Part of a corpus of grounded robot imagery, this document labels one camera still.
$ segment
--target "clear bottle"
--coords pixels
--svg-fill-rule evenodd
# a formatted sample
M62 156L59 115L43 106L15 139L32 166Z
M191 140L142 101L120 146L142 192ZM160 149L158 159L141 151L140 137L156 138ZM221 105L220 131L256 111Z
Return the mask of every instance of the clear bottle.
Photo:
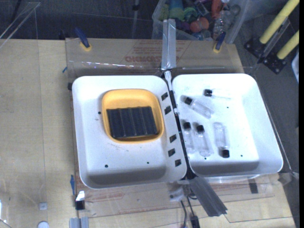
M201 102L199 102L198 100L193 100L190 97L187 97L184 101L185 104L189 105L189 107L197 112L198 114L206 117L207 119L210 119L212 117L212 115L214 114L214 112L209 109L208 107L206 107L205 105L203 105Z
M198 151L199 154L203 157L209 157L214 153L211 144L209 142L207 133L205 132L204 126L203 125L198 125L196 127L196 130L198 132L198 139L199 139L199 144L198 144Z
M211 98L223 98L226 100L231 99L231 94L229 91L224 89L205 89L204 96L211 97Z
M220 154L223 158L229 158L229 138L227 128L222 123L214 123L214 136L215 143L220 151Z
M193 138L192 138L192 128L191 128L191 123L186 122L183 124L184 127L184 142L185 142L185 146L187 149L188 153L194 153L195 152L195 148L194 148L194 142L193 142Z

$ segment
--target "yellow tube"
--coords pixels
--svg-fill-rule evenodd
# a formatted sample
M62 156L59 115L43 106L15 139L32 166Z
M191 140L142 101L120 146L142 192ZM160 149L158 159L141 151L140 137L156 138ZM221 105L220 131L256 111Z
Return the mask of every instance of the yellow tube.
M299 4L300 0L289 0L279 14L275 17L272 23L265 30L263 35L260 37L260 42L262 44L266 44L269 39L273 36L273 34L277 31L277 29L284 22L286 17L295 9L295 7Z
M299 30L292 36L289 41L279 50L277 57L279 59L284 59L298 44L299 44Z

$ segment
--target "wooden table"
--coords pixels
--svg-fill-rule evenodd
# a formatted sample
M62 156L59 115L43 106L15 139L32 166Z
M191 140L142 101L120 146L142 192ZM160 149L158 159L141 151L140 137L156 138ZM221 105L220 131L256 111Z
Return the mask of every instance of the wooden table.
M240 64L235 46L225 47ZM0 51L1 218L12 228L34 228L42 220L50 228L67 228L77 217L69 182L75 162L66 60L64 41L12 39ZM295 227L277 175L269 179L273 197L225 203L243 222L221 215L201 218L201 227ZM244 207L261 219L246 221ZM204 212L200 206L194 210ZM181 208L90 218L89 227L181 227L176 220L183 220Z

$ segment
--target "plastic vial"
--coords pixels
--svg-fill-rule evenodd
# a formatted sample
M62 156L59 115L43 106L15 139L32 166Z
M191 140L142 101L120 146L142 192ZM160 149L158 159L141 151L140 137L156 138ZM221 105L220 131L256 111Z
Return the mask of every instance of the plastic vial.
M189 107L197 112L198 114L210 119L211 116L213 115L213 111L211 109L209 109L208 107L206 107L205 105L203 105L201 102L197 101L197 100L193 100L190 97L187 97L184 101L187 105L189 105Z
M183 124L183 127L184 127L183 137L184 137L184 142L185 142L187 152L194 153L195 148L194 148L194 142L193 142L193 138L192 138L191 124L189 122L186 122Z
M204 96L211 98L223 98L227 100L231 99L231 94L224 89L205 89Z
M213 152L211 144L208 140L207 133L205 132L205 129L204 129L203 125L197 126L196 130L198 131L198 139L199 139L198 150L199 150L199 154L203 157L209 157L214 152Z
M223 158L229 158L229 139L226 127L222 123L214 123L215 143Z

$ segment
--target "plastic bottle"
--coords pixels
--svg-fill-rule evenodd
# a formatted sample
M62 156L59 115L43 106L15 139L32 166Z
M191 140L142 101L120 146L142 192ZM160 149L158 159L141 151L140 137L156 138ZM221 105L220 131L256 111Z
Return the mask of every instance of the plastic bottle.
M226 127L222 123L214 123L214 135L215 135L215 143L220 150L220 154L223 158L229 158L229 139L228 132Z
M184 127L183 137L184 137L184 142L185 142L187 152L194 153L195 148L194 148L194 142L193 142L193 138L192 138L191 124L189 122L186 122L183 124L183 127Z
M184 101L185 104L187 104L193 111L197 112L198 114L202 115L203 117L206 117L207 119L210 119L214 112L203 105L198 100L193 100L190 97L187 97Z
M211 98L223 98L227 100L231 99L230 92L224 89L205 89L204 96Z
M209 157L214 153L211 144L209 142L207 133L205 132L204 126L203 125L198 125L196 127L196 130L198 131L198 139L199 139L199 144L198 144L198 150L199 154L203 157Z

